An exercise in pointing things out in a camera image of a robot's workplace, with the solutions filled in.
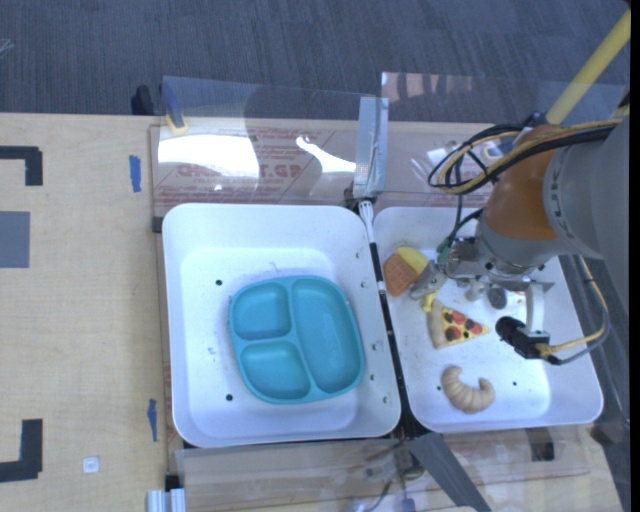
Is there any thin black and white rod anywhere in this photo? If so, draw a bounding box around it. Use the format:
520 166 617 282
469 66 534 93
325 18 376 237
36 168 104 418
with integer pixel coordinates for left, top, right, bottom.
357 199 410 427

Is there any blue divided plate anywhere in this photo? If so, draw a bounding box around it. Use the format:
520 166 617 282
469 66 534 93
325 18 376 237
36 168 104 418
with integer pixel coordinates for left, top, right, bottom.
228 274 367 406

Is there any white plastic tray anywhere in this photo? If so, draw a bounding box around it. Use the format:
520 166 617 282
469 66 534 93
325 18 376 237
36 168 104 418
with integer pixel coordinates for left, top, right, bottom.
372 205 605 435
160 201 403 449

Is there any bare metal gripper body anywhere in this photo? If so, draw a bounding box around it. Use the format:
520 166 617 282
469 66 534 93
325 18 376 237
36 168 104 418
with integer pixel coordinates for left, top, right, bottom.
442 238 534 294

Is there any orange waffle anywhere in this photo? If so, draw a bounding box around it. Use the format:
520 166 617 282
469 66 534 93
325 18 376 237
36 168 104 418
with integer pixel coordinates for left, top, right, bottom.
382 252 419 298

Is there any brown cardboard board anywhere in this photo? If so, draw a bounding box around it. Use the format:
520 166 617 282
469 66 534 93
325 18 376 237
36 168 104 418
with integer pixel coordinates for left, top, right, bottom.
148 117 592 482

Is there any pizza slice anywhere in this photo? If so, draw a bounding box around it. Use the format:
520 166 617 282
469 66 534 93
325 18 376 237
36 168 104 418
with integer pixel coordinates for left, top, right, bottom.
426 298 492 351

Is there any beige croissant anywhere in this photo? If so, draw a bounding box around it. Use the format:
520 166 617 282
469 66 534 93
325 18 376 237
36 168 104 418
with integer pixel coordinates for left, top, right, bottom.
440 365 497 415

